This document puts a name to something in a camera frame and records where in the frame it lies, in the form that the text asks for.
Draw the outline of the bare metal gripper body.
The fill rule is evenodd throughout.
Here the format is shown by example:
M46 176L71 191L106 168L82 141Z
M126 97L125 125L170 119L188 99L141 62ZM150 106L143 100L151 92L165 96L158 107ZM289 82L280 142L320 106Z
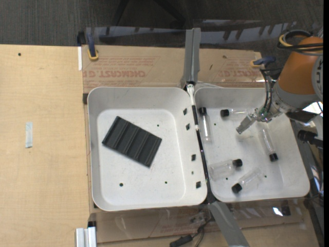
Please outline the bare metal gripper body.
M254 110L253 114L255 116L256 121L270 122L272 119L277 116L280 116L284 112L284 106L285 104L282 100L266 100L263 105Z

